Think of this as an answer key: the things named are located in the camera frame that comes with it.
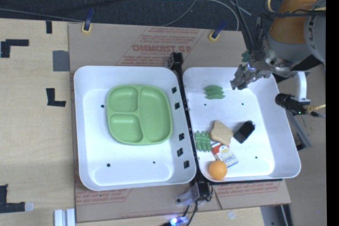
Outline black block with wires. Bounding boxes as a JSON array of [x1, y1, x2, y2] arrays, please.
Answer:
[[166, 52, 184, 70], [175, 182, 214, 206]]

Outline green pea pods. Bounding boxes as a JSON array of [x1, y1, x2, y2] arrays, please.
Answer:
[[194, 130, 212, 152], [203, 85, 226, 100]]

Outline green divided plate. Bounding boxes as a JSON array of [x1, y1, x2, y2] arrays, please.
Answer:
[[106, 84, 173, 146]]

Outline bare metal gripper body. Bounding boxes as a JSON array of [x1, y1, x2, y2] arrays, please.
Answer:
[[248, 49, 291, 80]]

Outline black cylinder on white bracket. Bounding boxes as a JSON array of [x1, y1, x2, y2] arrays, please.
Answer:
[[274, 71, 311, 115]]

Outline tan bread slice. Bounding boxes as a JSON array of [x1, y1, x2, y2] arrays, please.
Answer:
[[209, 120, 234, 147]]

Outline red and white carton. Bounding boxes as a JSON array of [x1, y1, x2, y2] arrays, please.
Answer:
[[210, 142, 238, 168]]

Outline orange ball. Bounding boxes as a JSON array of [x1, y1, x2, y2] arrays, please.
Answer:
[[208, 160, 228, 180]]

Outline white plastic tray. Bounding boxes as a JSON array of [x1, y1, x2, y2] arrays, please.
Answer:
[[182, 66, 302, 183], [73, 65, 197, 191]]

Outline black box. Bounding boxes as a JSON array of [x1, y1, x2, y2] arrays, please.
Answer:
[[233, 120, 256, 144]]

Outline brown cardboard board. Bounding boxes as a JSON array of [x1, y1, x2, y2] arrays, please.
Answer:
[[67, 22, 291, 223]]

